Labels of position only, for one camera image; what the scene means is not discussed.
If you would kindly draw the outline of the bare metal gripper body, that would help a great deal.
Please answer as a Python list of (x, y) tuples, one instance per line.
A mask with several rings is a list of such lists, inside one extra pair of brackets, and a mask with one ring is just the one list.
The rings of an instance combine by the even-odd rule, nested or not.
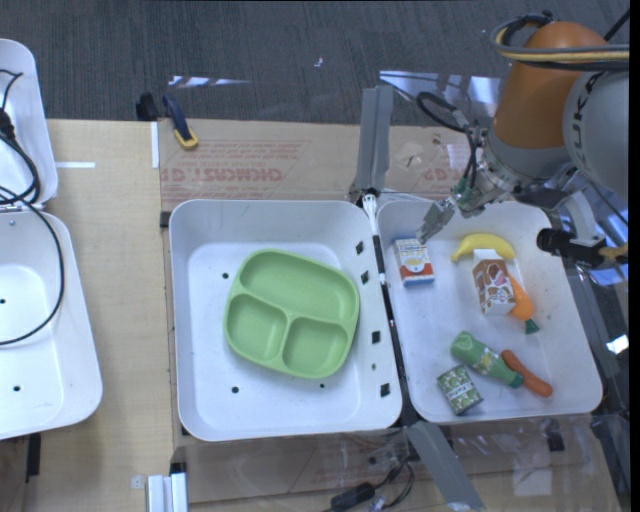
[(451, 201), (469, 218), (500, 203), (523, 184), (523, 175), (495, 158), (471, 159), (463, 176), (451, 190)]

